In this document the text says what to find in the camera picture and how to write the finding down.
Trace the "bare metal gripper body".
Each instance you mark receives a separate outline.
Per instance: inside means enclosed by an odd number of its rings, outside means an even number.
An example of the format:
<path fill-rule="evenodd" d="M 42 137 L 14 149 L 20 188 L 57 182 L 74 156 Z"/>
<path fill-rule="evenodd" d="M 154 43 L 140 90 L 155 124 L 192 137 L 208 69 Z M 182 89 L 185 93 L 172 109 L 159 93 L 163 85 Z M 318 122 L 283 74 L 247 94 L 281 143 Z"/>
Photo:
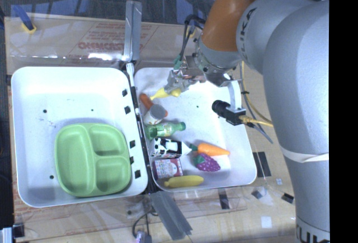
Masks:
<path fill-rule="evenodd" d="M 210 63 L 204 56 L 193 54 L 181 58 L 177 56 L 174 60 L 174 67 L 169 72 L 168 79 L 175 79 L 176 87 L 182 81 L 190 81 L 191 84 L 196 82 L 210 83 L 224 87 L 233 81 L 233 77 L 228 74 L 226 69 L 217 67 Z"/>

